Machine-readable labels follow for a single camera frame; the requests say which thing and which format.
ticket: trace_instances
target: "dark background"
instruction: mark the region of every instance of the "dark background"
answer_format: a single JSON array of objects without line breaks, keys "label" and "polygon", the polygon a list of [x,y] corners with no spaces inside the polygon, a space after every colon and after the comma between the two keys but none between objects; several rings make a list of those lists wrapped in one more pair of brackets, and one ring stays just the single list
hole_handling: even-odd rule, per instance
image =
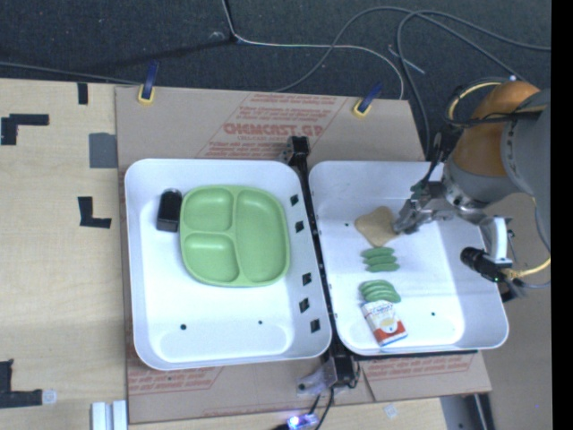
[{"label": "dark background", "polygon": [[[330,44],[344,24],[374,6],[433,10],[472,22],[508,39],[549,47],[552,0],[228,0],[236,33],[279,44]],[[355,21],[338,44],[378,51],[400,67],[397,29],[407,13],[380,11]],[[535,86],[551,86],[551,52],[501,42],[438,15],[427,16],[471,39],[508,68],[499,66],[443,28],[418,17],[403,26],[404,58],[428,116],[432,138],[441,126],[453,90],[486,76],[515,73]],[[0,0],[0,77],[40,80],[100,79],[51,73],[13,65],[143,82],[157,59],[157,84],[223,90],[279,90],[301,78],[325,49],[254,47],[232,42],[221,0]],[[291,92],[363,96],[381,81],[381,97],[399,96],[398,76],[375,56],[335,49]],[[420,105],[412,104],[424,142]]]}]

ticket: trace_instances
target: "blue clip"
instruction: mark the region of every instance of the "blue clip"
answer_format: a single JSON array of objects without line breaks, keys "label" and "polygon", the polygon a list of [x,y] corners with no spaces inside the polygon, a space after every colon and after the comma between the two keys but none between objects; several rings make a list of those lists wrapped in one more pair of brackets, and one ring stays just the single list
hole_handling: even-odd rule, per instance
[{"label": "blue clip", "polygon": [[137,94],[137,100],[143,105],[150,105],[155,98],[155,89],[153,88],[155,84],[155,79],[158,76],[159,62],[153,60],[147,69],[147,77],[145,78],[145,83],[140,87],[140,91]]},{"label": "blue clip", "polygon": [[370,109],[372,108],[372,101],[380,96],[382,91],[382,83],[377,82],[372,86],[370,92],[366,94],[366,97],[362,100],[358,100],[356,105],[352,109],[352,112],[358,117],[364,117],[368,114]]}]

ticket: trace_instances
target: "white tray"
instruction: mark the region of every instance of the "white tray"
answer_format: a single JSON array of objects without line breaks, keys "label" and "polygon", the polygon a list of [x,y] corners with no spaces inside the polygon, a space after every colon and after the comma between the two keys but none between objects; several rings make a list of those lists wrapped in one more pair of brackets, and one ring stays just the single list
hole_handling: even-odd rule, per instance
[{"label": "white tray", "polygon": [[[395,216],[410,197],[410,186],[426,173],[424,162],[322,162],[310,174],[333,312],[342,342],[363,355],[408,354],[496,348],[508,336],[508,321],[497,286],[459,259],[467,246],[483,248],[479,229],[455,218],[422,225],[401,235],[395,249],[400,268],[365,270],[360,253],[372,246],[354,221],[381,205]],[[440,176],[435,170],[432,178]],[[402,301],[395,305],[408,336],[381,349],[360,311],[358,285],[385,279]]]},{"label": "white tray", "polygon": [[[205,285],[185,269],[178,234],[158,231],[160,195],[205,185],[266,190],[281,202],[290,238],[284,278],[264,287]],[[291,203],[292,196],[298,202]],[[298,176],[276,161],[144,159],[125,175],[133,306],[139,357],[160,370],[317,357],[332,328]],[[296,232],[295,224],[304,223]]]}]

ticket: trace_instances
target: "cardboard sheet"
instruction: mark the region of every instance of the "cardboard sheet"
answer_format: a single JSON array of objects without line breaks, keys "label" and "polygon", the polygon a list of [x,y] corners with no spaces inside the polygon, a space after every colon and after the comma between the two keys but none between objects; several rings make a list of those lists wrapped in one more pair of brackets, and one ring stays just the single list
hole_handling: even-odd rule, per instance
[{"label": "cardboard sheet", "polygon": [[[405,101],[375,100],[364,118],[352,114],[357,98],[224,90],[157,88],[155,100],[137,101],[137,87],[115,88],[129,416],[132,424],[268,410],[307,409],[296,380],[317,359],[154,371],[133,349],[124,174],[146,158],[278,159],[289,135],[309,137],[309,165],[322,160],[423,160]],[[490,390],[480,353],[386,358],[362,363],[356,389],[335,405],[407,400]]]}]

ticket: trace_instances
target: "divided green plate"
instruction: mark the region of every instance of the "divided green plate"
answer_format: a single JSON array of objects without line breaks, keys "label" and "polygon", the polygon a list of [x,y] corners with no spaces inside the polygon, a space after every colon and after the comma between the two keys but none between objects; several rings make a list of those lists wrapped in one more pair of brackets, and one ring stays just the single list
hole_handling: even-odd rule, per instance
[{"label": "divided green plate", "polygon": [[287,273],[285,212],[266,191],[236,185],[195,188],[183,199],[179,231],[185,268],[203,283],[258,287]]}]

